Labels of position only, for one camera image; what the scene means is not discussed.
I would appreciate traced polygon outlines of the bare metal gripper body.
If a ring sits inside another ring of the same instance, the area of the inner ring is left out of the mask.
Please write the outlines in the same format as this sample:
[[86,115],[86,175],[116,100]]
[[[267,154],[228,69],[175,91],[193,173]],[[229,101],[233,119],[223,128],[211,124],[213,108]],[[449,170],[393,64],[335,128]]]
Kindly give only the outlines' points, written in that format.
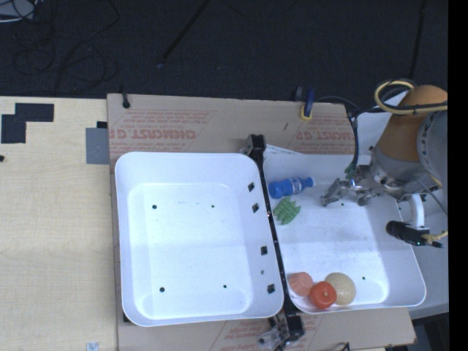
[[377,193],[376,197],[383,194],[397,200],[404,196],[404,188],[393,182],[393,178],[379,170],[374,170],[372,165],[357,165],[353,170],[346,172],[344,181],[344,193],[371,190]]

